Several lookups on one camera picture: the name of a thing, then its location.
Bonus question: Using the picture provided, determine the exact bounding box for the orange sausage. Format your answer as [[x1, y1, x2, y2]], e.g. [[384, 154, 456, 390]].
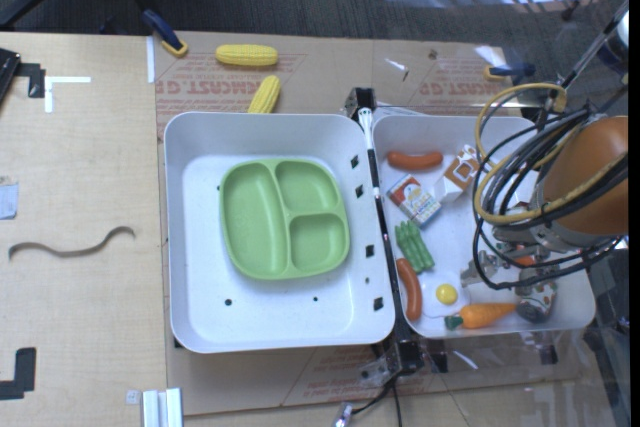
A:
[[386, 150, 445, 172], [395, 257, 425, 323]]

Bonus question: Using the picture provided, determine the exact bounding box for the red white and blue carton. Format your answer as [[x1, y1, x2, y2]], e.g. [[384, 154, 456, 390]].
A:
[[385, 173, 444, 229]]

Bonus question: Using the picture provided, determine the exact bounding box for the orange and white carton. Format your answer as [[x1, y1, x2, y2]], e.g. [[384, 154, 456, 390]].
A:
[[432, 144, 480, 205]]

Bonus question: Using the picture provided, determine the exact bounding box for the orange carrot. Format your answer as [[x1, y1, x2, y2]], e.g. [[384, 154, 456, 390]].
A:
[[443, 301, 518, 332]]

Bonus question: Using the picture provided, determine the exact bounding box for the green divided plate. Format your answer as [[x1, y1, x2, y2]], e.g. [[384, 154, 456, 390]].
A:
[[218, 158, 352, 282]]

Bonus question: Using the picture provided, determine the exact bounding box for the white and yellow fried egg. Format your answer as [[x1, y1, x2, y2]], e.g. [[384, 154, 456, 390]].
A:
[[418, 270, 472, 320]]

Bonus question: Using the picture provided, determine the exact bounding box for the yellow corn cob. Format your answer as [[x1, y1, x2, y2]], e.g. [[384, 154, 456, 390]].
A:
[[246, 74, 283, 115], [214, 43, 280, 68]]

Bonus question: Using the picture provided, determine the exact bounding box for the black block with thin wires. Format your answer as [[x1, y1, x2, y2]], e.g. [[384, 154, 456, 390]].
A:
[[343, 86, 377, 117], [370, 337, 427, 377]]

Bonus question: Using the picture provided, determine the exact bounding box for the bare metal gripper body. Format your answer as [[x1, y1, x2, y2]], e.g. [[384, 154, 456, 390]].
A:
[[492, 220, 565, 268]]

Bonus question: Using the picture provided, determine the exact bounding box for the thin black and white rod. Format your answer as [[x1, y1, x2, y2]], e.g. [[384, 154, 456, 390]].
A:
[[357, 106, 407, 342]]

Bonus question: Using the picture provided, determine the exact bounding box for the white plastic tray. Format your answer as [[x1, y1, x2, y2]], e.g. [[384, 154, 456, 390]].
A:
[[371, 114, 598, 341], [163, 111, 398, 355]]

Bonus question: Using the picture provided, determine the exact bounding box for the green asparagus bundle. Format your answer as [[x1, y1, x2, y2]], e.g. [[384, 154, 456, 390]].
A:
[[393, 220, 437, 275]]

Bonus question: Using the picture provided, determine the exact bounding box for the brown cardboard board, red print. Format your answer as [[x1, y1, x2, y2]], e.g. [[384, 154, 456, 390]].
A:
[[153, 32, 597, 417]]

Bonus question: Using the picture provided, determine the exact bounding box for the small patterned can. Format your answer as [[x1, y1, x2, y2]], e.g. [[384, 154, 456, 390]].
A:
[[514, 282, 559, 324]]

